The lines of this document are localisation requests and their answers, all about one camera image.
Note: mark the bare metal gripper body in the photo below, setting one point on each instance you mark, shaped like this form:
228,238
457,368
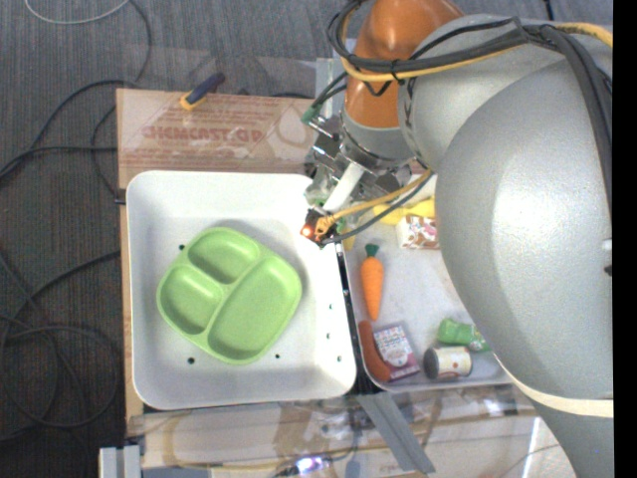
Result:
329,148

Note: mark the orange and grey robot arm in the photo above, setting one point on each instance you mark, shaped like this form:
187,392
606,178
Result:
522,207

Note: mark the yellow banana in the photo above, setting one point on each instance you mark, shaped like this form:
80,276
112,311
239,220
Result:
405,211

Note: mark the brown cardboard board red print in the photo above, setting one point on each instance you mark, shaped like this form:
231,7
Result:
209,137

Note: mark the white printed carton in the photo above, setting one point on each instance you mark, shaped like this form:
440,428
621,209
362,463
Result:
417,232

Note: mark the orange carrot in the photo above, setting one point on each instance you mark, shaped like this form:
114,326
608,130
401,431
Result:
372,282

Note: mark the white plastic tray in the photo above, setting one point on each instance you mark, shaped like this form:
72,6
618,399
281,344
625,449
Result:
418,287
164,202

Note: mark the green divided plate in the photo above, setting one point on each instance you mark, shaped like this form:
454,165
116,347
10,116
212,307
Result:
254,307

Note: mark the brown sausage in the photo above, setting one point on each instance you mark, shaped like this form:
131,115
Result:
373,356

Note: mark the purple printed carton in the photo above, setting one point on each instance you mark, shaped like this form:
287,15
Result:
397,350

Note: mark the green packet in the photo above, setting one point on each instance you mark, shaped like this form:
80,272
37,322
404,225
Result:
455,332

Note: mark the small white can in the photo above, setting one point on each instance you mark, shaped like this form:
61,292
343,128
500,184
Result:
450,362

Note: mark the black cylinder on white bracket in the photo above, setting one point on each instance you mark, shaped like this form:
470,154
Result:
345,186

